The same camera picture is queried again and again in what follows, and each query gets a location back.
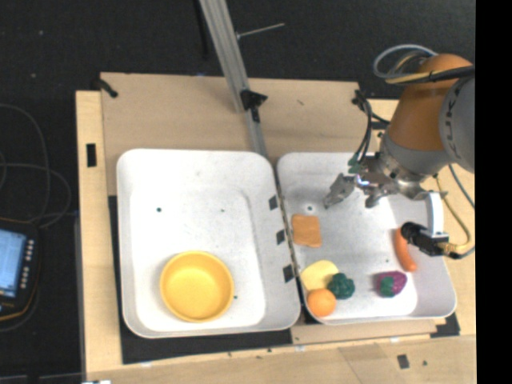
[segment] black bracket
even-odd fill
[[[258,107],[268,98],[266,95],[258,94],[250,90],[244,90],[240,93],[243,109],[250,110],[254,122],[260,122]]]

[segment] toy orange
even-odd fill
[[[315,316],[328,316],[336,308],[336,296],[328,289],[315,289],[307,295],[307,305]]]

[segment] orange sponge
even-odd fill
[[[309,247],[320,247],[322,245],[318,216],[295,214],[291,217],[291,225],[294,243],[297,245]]]

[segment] screen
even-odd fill
[[[16,297],[26,236],[0,229],[0,292]]]

